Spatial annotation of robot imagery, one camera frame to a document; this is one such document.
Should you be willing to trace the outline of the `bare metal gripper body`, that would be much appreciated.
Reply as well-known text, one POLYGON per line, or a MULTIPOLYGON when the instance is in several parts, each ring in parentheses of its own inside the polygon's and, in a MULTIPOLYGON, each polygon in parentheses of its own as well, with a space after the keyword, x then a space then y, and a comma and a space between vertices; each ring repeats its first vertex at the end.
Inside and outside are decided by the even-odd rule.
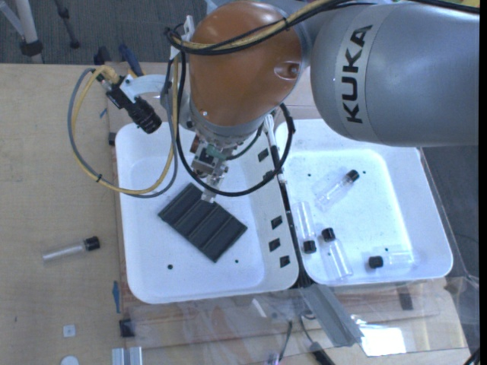
POLYGON ((191 146, 193 168, 223 168, 238 158, 237 149, 247 140, 247 133, 239 126, 196 125, 191 146))

